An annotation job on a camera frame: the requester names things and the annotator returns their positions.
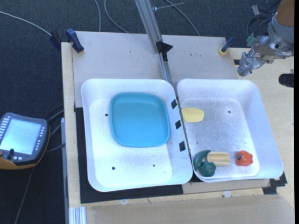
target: black carpet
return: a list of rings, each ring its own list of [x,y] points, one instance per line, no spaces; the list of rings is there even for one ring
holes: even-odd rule
[[[168,5],[151,0],[156,7]],[[192,21],[201,36],[234,37],[233,47],[246,47],[247,24],[254,14],[250,0],[169,0]],[[279,0],[255,0],[267,10]],[[122,32],[105,15],[104,0],[97,0],[101,11],[101,31]],[[130,33],[145,33],[133,0],[107,0],[109,15]],[[26,19],[49,33],[57,31],[63,41],[65,32],[98,31],[99,15],[93,0],[0,0],[0,11]],[[187,20],[174,8],[158,10],[162,34],[197,35]],[[264,33],[262,27],[257,33]],[[0,14],[0,117],[6,112],[44,118],[63,103],[60,53],[50,36],[16,18]],[[63,116],[56,117],[52,129]],[[49,148],[61,144],[55,133]],[[13,224],[30,177],[31,169],[0,171],[0,223]],[[64,189],[61,149],[46,153],[36,166],[28,188],[19,224],[64,223]]]

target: dark floor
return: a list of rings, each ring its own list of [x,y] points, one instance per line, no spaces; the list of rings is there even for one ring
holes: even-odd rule
[[[168,5],[151,0],[156,7]],[[192,21],[201,36],[234,37],[233,47],[246,47],[247,24],[253,18],[250,0],[169,0]],[[279,0],[255,0],[266,11]],[[104,0],[97,0],[101,31],[122,32],[107,17]],[[133,0],[107,0],[109,15],[130,33],[145,33]],[[99,15],[93,0],[0,0],[0,11],[26,19],[49,33],[56,30],[66,41],[67,29],[98,31]],[[162,34],[197,35],[174,8],[158,11]],[[254,30],[255,23],[249,29]],[[257,33],[264,33],[262,27]],[[42,30],[16,18],[0,14],[0,117],[6,112],[44,118],[63,103],[60,53]],[[51,122],[52,129],[62,115]],[[61,144],[55,133],[49,148]],[[31,169],[0,171],[0,223],[13,224]],[[33,172],[18,219],[19,224],[64,223],[64,191],[61,149],[46,153]]]

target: blue tray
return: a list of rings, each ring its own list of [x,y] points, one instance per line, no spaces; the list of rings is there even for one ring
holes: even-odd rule
[[[110,103],[115,140],[127,147],[157,147],[170,137],[165,103],[155,95],[120,93]]]

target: robotic arm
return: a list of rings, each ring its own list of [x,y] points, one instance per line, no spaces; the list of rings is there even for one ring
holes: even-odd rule
[[[240,76],[252,73],[274,59],[294,56],[295,0],[281,0],[268,25],[268,34],[254,37],[251,50],[243,52],[237,72]]]

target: white tray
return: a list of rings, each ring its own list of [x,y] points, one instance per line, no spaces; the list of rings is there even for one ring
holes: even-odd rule
[[[283,164],[258,88],[247,80],[183,79],[177,85],[181,108],[202,109],[201,122],[184,122],[192,160],[202,150],[228,152],[231,165],[217,167],[205,182],[278,178]],[[253,164],[240,167],[235,154],[246,150]]]
[[[89,79],[82,85],[87,175],[91,186],[102,192],[142,187],[183,184],[192,176],[173,87],[154,79]],[[167,108],[171,136],[158,147],[124,147],[113,138],[109,107],[111,99],[123,92],[142,92],[160,97]]]

